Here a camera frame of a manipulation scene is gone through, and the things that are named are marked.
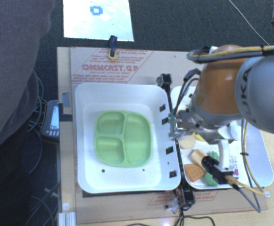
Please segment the black pants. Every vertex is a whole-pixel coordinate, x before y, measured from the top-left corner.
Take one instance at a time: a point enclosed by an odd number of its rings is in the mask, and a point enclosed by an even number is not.
[[[31,185],[20,164],[28,123],[0,146],[0,226],[21,226],[29,214]]]

